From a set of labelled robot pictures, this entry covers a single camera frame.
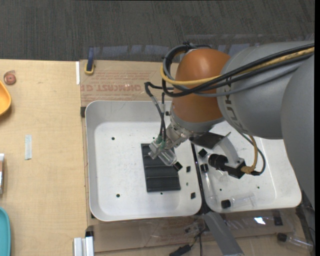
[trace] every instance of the yellow cable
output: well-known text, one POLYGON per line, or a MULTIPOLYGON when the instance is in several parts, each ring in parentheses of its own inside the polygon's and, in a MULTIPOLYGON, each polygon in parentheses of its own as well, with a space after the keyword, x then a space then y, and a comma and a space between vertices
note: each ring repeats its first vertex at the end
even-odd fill
POLYGON ((257 147, 256 140, 251 135, 249 135, 249 137, 252 140, 253 147, 254 147, 254 160, 253 160, 253 164, 251 166, 243 166, 241 168, 241 171, 246 174, 252 173, 255 170, 257 162, 258 162, 258 147, 257 147))
MULTIPOLYGON (((301 50, 301 51, 298 51, 298 52, 295 52, 295 53, 291 53, 291 54, 288 54, 288 55, 285 55, 285 56, 282 56, 282 57, 267 61, 265 63, 259 64, 257 66, 252 67, 252 68, 246 69, 246 70, 238 73, 237 75, 248 73, 248 72, 251 72, 251 71, 254 71, 254 70, 257 70, 257 69, 261 69, 261 68, 264 68, 264 67, 279 63, 279 62, 287 61, 287 60, 290 60, 290 59, 293 59, 293 58, 296 58, 296 57, 300 57, 300 56, 303 56, 303 55, 306 55, 306 54, 309 54, 309 53, 313 53, 314 51, 315 51, 315 48, 311 47, 311 48, 308 48, 308 49, 305 49, 305 50, 301 50)), ((209 78, 203 78, 203 79, 199 79, 199 80, 176 81, 176 80, 172 80, 172 79, 170 79, 170 78, 168 78, 166 76, 166 74, 164 72, 163 65, 161 65, 161 67, 160 67, 160 75, 161 75, 162 79, 165 80, 167 83, 170 83, 172 85, 177 85, 177 86, 194 86, 194 85, 198 85, 198 84, 203 84, 203 83, 206 83, 208 81, 211 81, 211 80, 216 79, 216 78, 221 76, 221 75, 217 75, 217 76, 213 76, 213 77, 209 77, 209 78)))

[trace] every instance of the clear plastic tube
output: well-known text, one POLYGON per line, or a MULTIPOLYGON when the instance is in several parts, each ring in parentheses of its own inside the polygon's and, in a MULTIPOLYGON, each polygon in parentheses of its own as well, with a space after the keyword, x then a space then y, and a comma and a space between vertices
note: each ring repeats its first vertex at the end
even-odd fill
POLYGON ((172 166, 177 161, 177 156, 171 149, 163 150, 158 157, 166 166, 172 166))
POLYGON ((207 203, 216 204, 218 201, 218 195, 215 193, 214 185, 208 172, 201 172, 203 185, 207 187, 204 190, 204 197, 207 203))
POLYGON ((314 249, 314 243, 312 241, 294 234, 278 233, 277 240, 280 244, 283 244, 287 246, 287 248, 293 250, 304 250, 312 252, 312 250, 314 249))
POLYGON ((221 201, 221 207, 223 209, 227 209, 230 207, 237 208, 237 207, 242 207, 247 205, 256 206, 256 197, 253 192, 233 195, 229 199, 221 201))

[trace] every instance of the orange bowl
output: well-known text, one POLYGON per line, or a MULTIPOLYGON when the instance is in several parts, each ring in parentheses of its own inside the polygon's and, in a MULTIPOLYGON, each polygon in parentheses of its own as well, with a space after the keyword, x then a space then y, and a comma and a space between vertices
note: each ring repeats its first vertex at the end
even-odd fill
POLYGON ((0 116, 10 108, 10 105, 11 96, 5 85, 0 81, 0 116))

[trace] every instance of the black cable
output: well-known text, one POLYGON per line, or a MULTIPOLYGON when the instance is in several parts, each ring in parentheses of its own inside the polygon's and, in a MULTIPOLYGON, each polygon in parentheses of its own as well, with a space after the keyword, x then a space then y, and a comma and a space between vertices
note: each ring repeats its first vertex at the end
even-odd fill
POLYGON ((269 71, 269 70, 272 70, 272 69, 275 69, 275 68, 278 68, 278 67, 281 67, 281 66, 284 66, 284 65, 292 64, 294 62, 302 61, 304 59, 309 58, 313 54, 314 53, 309 53, 309 54, 302 55, 302 56, 299 56, 299 57, 296 57, 296 58, 284 60, 284 61, 272 64, 272 65, 269 65, 269 66, 265 66, 265 67, 253 70, 251 72, 245 73, 243 75, 240 75, 238 77, 232 78, 230 80, 221 82, 222 80, 228 79, 230 77, 228 75, 230 73, 232 73, 232 71, 231 71, 231 72, 228 72, 228 73, 226 73, 224 75, 221 75, 221 76, 219 76, 219 77, 217 77, 217 78, 215 78, 213 80, 205 82, 205 83, 203 83, 201 85, 198 85, 196 87, 193 87, 193 88, 190 88, 190 89, 187 89, 187 90, 184 89, 182 92, 176 92, 176 93, 169 92, 168 88, 167 88, 167 85, 166 85, 166 81, 164 79, 162 79, 162 89, 163 89, 164 93, 166 95, 168 95, 169 97, 172 97, 172 98, 182 97, 182 96, 186 96, 186 95, 192 94, 194 92, 200 92, 200 91, 206 91, 206 90, 212 90, 212 89, 220 88, 222 86, 225 86, 225 85, 228 85, 228 84, 231 84, 231 83, 243 80, 243 79, 250 78, 250 77, 255 76, 257 74, 260 74, 262 72, 266 72, 266 71, 269 71))
MULTIPOLYGON (((285 55, 289 55, 289 54, 293 54, 293 53, 296 53, 296 52, 299 52, 299 51, 303 51, 303 50, 312 48, 312 47, 314 47, 314 46, 315 46, 315 43, 310 43, 310 44, 306 44, 306 45, 301 45, 301 46, 298 46, 298 47, 290 48, 290 49, 287 49, 287 50, 283 50, 283 51, 280 51, 280 52, 276 52, 276 53, 273 53, 273 54, 268 55, 268 56, 266 56, 266 57, 257 59, 257 60, 255 60, 255 61, 253 61, 253 62, 250 62, 250 63, 248 63, 248 64, 245 64, 245 65, 243 65, 243 66, 240 66, 240 67, 238 67, 238 68, 236 68, 236 69, 228 72, 227 74, 228 74, 228 76, 231 77, 231 76, 233 76, 233 75, 236 75, 237 73, 241 73, 242 71, 245 71, 245 70, 247 70, 247 69, 250 69, 250 68, 252 68, 252 67, 255 67, 255 66, 257 66, 257 65, 260 65, 260 64, 262 64, 262 63, 271 61, 271 60, 276 59, 276 58, 283 57, 283 56, 285 56, 285 55)), ((181 45, 180 48, 179 48, 179 46, 173 48, 170 52, 167 53, 166 56, 168 56, 168 57, 170 56, 171 58, 173 58, 173 57, 176 55, 176 53, 179 52, 178 50, 179 50, 179 49, 182 49, 182 47, 183 47, 183 45, 181 45)), ((167 63, 166 60, 168 60, 168 59, 166 59, 166 57, 165 57, 164 60, 163 60, 163 66, 165 66, 165 69, 163 69, 163 71, 164 71, 164 73, 165 73, 170 79, 173 80, 173 78, 172 78, 172 76, 171 76, 171 74, 170 74, 170 71, 169 71, 169 70, 170 70, 170 65, 171 65, 172 62, 169 61, 169 62, 167 63)))
MULTIPOLYGON (((166 94, 164 92, 161 94, 161 103, 162 103, 162 107, 163 108, 165 107, 165 95, 166 94)), ((163 125, 164 125, 164 127, 162 127, 162 129, 163 129, 163 140, 166 141, 166 139, 167 139, 167 129, 166 129, 166 125, 165 125, 165 112, 161 111, 161 113, 162 113, 162 119, 161 120, 163 120, 163 125)))
POLYGON ((162 136, 162 134, 164 133, 164 134, 167 136, 166 124, 165 124, 165 117, 164 117, 164 115, 163 115, 163 113, 162 113, 162 111, 161 111, 161 109, 160 109, 160 107, 159 107, 159 104, 158 104, 158 102, 157 102, 156 97, 155 97, 155 96, 151 93, 151 91, 149 90, 149 86, 152 87, 151 85, 152 85, 152 84, 151 84, 150 82, 145 82, 145 83, 144 83, 144 90, 145 90, 146 94, 148 94, 148 96, 149 96, 150 98, 155 99, 155 101, 154 101, 153 103, 155 104, 156 109, 158 110, 159 115, 160 115, 160 118, 161 118, 161 125, 160 125, 159 135, 162 136))
POLYGON ((203 256, 201 234, 199 235, 199 245, 200 245, 200 256, 203 256))
POLYGON ((269 83, 271 81, 277 80, 277 79, 279 79, 281 77, 284 77, 284 76, 296 71, 298 68, 299 68, 299 65, 293 66, 293 67, 287 69, 286 71, 283 71, 281 73, 278 73, 278 74, 276 74, 274 76, 271 76, 271 77, 268 77, 266 79, 254 82, 252 84, 246 85, 245 87, 240 87, 240 88, 237 88, 237 89, 224 91, 224 92, 219 92, 219 93, 218 92, 217 93, 194 92, 194 94, 198 95, 198 96, 202 96, 202 97, 221 97, 221 96, 227 96, 227 95, 231 95, 231 94, 236 94, 236 93, 240 93, 240 92, 243 92, 245 90, 249 90, 249 89, 261 86, 261 85, 265 85, 265 84, 267 84, 267 83, 269 83))
MULTIPOLYGON (((249 139, 247 136, 245 136, 241 131, 238 131, 236 130, 242 137, 244 137, 252 146, 254 145, 254 143, 251 141, 251 139, 249 139)), ((263 162, 263 165, 262 165, 262 168, 261 168, 261 171, 252 171, 250 174, 251 175, 254 175, 254 176, 260 176, 266 169, 266 159, 265 159, 265 156, 264 154, 262 153, 262 151, 257 147, 257 150, 262 158, 262 162, 263 162)))
MULTIPOLYGON (((157 85, 154 85, 153 83, 151 82, 147 82, 148 83, 148 86, 150 86, 151 88, 153 89, 161 89, 162 90, 162 87, 161 86, 157 86, 157 85)), ((174 88, 173 87, 168 87, 167 88, 168 90, 173 90, 174 88)))
POLYGON ((162 62, 162 66, 163 66, 163 71, 166 75, 169 74, 169 76, 172 78, 172 76, 170 75, 170 71, 167 70, 167 67, 169 67, 172 64, 172 61, 174 59, 174 57, 176 56, 177 53, 179 52, 188 52, 191 49, 199 49, 199 48, 211 48, 210 45, 207 44, 191 44, 188 41, 184 42, 182 45, 178 45, 174 48, 172 48, 164 57, 163 57, 163 62, 162 62))

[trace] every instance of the wooden table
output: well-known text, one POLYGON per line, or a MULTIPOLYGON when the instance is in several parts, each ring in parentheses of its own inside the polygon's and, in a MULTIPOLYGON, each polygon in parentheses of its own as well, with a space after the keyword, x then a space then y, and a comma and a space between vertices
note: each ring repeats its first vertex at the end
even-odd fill
MULTIPOLYGON (((7 85, 10 110, 0 116, 0 153, 5 157, 0 206, 11 225, 11 256, 72 256, 72 242, 87 228, 84 144, 80 86, 71 61, 0 60, 0 79, 15 70, 7 85), (32 136, 32 158, 25 160, 25 136, 32 136)), ((303 236, 299 219, 297 234, 303 236)), ((237 238, 247 256, 309 255, 286 250, 274 235, 237 238)), ((162 256, 179 246, 97 253, 106 256, 162 256)), ((203 255, 221 255, 216 242, 203 255)), ((196 244, 188 256, 199 255, 196 244)))

